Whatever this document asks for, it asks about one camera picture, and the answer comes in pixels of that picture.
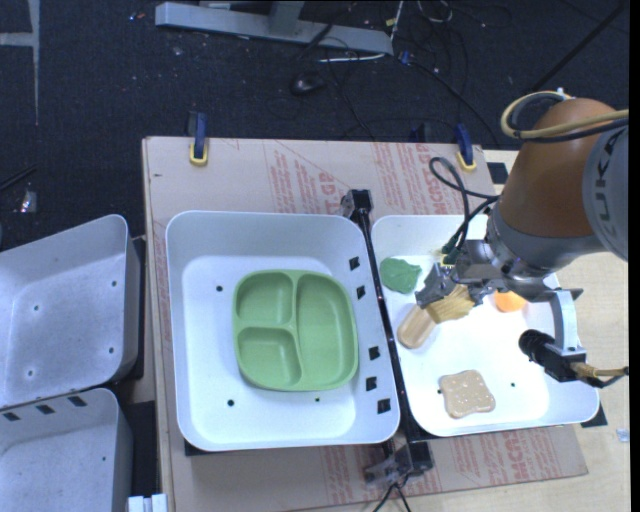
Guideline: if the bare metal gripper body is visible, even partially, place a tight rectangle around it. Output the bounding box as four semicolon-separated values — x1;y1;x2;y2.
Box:
448;239;552;301

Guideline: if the yellow ribbed toy pastry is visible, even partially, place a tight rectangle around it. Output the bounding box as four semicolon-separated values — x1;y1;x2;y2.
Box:
424;284;475;324

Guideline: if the orange toy fruit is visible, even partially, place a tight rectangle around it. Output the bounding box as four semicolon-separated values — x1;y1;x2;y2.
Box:
493;289;529;314

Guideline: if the green toy lettuce leaf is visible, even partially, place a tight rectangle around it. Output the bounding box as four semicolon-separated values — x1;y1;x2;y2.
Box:
378;256;423;295

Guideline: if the tan toy bread roll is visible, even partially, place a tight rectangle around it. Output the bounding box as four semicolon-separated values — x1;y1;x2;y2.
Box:
396;304;438;350

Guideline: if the thin black rod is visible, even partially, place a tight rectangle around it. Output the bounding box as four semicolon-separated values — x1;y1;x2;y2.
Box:
355;209;420;451

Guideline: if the white plastic tray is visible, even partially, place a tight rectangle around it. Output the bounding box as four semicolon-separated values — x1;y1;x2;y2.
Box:
164;209;402;453
370;213;601;438

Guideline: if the beige toy bread slice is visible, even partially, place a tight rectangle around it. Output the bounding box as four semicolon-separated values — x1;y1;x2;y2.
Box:
438;369;498;420

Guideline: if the green divided plate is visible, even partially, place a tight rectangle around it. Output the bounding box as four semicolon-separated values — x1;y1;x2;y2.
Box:
231;268;361;393

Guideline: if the brown cardboard board red print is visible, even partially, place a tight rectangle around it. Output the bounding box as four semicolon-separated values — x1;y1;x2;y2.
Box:
141;135;590;512

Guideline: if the black cylinder on white bracket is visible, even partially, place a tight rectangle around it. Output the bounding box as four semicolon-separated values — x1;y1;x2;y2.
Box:
518;287;589;384

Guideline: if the black block with thin wires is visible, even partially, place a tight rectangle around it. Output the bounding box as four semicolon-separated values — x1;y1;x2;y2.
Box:
340;188;374;219
363;441;435;484

